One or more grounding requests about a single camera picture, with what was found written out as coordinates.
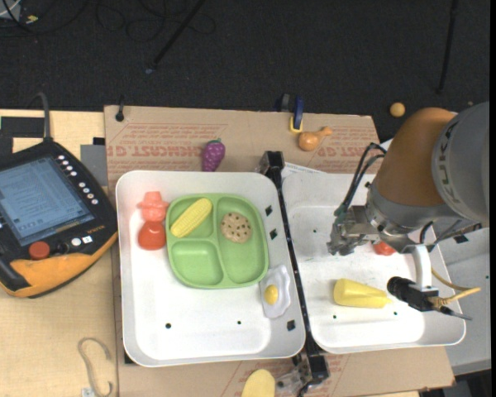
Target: red button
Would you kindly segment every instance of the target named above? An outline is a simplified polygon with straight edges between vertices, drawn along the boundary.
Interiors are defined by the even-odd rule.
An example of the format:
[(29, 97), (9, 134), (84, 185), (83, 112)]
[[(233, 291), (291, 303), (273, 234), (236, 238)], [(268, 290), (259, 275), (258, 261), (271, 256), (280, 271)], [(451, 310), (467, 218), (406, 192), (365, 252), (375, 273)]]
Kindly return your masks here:
[(33, 261), (40, 261), (50, 255), (50, 246), (47, 242), (34, 242), (30, 245), (28, 252)]

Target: display screen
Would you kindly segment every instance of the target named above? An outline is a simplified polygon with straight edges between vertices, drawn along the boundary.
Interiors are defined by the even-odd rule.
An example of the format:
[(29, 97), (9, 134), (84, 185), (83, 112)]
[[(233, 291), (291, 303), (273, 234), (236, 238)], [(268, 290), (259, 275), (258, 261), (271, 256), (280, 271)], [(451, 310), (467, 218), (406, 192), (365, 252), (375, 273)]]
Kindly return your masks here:
[(0, 171), (0, 212), (21, 246), (94, 219), (49, 156)]

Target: green divided tray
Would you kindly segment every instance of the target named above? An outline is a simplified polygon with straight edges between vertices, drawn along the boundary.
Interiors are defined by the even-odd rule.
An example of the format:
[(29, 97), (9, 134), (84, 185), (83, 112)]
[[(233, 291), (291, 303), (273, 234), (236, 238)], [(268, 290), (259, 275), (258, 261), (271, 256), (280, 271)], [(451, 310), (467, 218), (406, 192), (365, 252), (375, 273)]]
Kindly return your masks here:
[[(212, 212), (189, 235), (177, 238), (170, 226), (191, 204), (210, 199)], [(244, 243), (232, 242), (220, 230), (228, 213), (240, 213), (250, 222), (252, 235)], [(190, 194), (169, 204), (165, 218), (169, 263), (176, 277), (195, 288), (245, 287), (259, 282), (269, 265), (265, 228), (257, 208), (234, 194)]]

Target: orange toy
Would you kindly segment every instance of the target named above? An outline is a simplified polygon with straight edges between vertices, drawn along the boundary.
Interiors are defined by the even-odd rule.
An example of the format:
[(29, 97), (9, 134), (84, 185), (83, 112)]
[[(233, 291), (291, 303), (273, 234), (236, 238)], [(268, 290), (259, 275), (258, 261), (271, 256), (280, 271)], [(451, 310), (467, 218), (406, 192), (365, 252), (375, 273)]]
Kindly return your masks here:
[(163, 221), (169, 203), (162, 200), (160, 191), (145, 193), (143, 201), (138, 203), (141, 217), (145, 223), (138, 233), (138, 244), (145, 250), (159, 250), (166, 243)]
[(322, 142), (322, 138), (331, 134), (332, 129), (330, 127), (324, 127), (318, 132), (302, 132), (299, 134), (299, 148), (304, 151), (316, 150), (316, 147)]

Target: black floor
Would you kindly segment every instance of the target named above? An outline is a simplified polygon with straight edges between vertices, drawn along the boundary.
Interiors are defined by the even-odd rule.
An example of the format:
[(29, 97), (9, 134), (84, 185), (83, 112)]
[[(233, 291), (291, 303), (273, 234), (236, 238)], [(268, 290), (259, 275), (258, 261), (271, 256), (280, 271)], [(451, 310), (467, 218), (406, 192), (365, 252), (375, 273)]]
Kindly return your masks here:
[[(407, 113), (489, 100), (490, 0), (22, 0), (0, 18), (0, 108), (43, 91), (53, 109), (141, 106), (372, 115), (381, 141)], [(454, 20), (444, 90), (437, 93)], [(148, 69), (156, 67), (152, 73)]]

